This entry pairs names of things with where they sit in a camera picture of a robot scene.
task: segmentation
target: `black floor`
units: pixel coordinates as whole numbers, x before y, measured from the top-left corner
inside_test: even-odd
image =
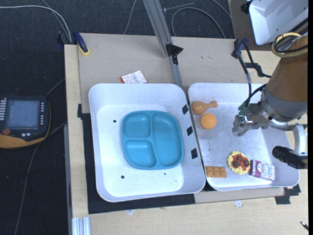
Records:
[[[134,2],[44,1],[62,15],[70,33],[105,34],[124,33]],[[172,17],[184,5],[203,10],[214,20],[193,9],[181,10],[175,14],[175,35],[234,38],[231,19],[214,1],[229,12],[227,0],[160,0],[166,8],[165,18],[172,36]],[[0,0],[0,7],[19,5],[46,6],[40,0]],[[64,53],[57,42],[59,32],[69,44],[62,27],[47,9],[0,9],[0,95],[46,95],[64,79]],[[134,7],[126,34],[154,35],[141,0]],[[49,94],[48,101],[52,114],[51,129],[55,129],[67,120],[65,83]],[[63,135],[61,128],[37,150],[36,147],[0,149],[0,235],[12,235],[15,230],[20,235],[67,234]]]

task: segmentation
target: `wooden table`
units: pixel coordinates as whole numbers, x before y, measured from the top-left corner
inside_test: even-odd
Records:
[[[83,59],[76,45],[65,46],[70,219],[89,217],[92,235],[308,233],[300,224],[300,221],[307,224],[309,221],[307,170],[300,171],[301,193],[291,197],[291,204],[276,204],[274,196],[284,195],[283,188],[201,191],[195,193],[196,203],[193,205],[136,209],[131,213],[113,211],[89,214],[83,128],[81,119],[77,117],[78,104],[83,104],[83,112],[89,112],[86,103],[88,88],[98,82],[119,83],[120,76],[136,70],[142,70],[151,83],[172,83],[173,80],[168,61],[161,55],[155,36],[82,36],[90,47],[93,58]],[[234,40],[173,37],[173,43],[184,48],[178,59],[185,90],[195,82],[246,82],[239,61],[230,55]],[[254,62],[259,63],[266,74],[271,74],[279,61],[269,51],[252,51],[251,54]],[[243,57],[249,62],[245,51]],[[82,77],[84,72],[80,71],[80,66],[84,62],[90,64],[90,71]],[[93,69],[102,69],[103,76],[94,75]],[[250,74],[253,83],[268,81],[267,78],[259,78],[253,69]],[[307,116],[303,116],[301,121],[307,123]],[[293,147],[292,136],[288,138]]]

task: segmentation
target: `white cable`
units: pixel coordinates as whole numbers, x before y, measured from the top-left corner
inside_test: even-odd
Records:
[[[72,38],[70,36],[70,31],[68,29],[67,23],[65,22],[64,18],[58,12],[56,12],[55,10],[53,10],[49,7],[44,7],[44,6],[40,6],[40,5],[20,5],[20,6],[0,6],[0,9],[18,9],[18,8],[29,8],[29,7],[47,9],[47,10],[50,10],[50,11],[54,12],[55,14],[57,14],[62,19],[65,27],[67,28],[67,33],[69,35],[70,42],[72,42]]]

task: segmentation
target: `button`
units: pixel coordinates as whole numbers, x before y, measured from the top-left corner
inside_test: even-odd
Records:
[[[4,130],[2,130],[2,134],[4,136],[10,136],[11,135],[11,130],[10,129],[4,129]]]

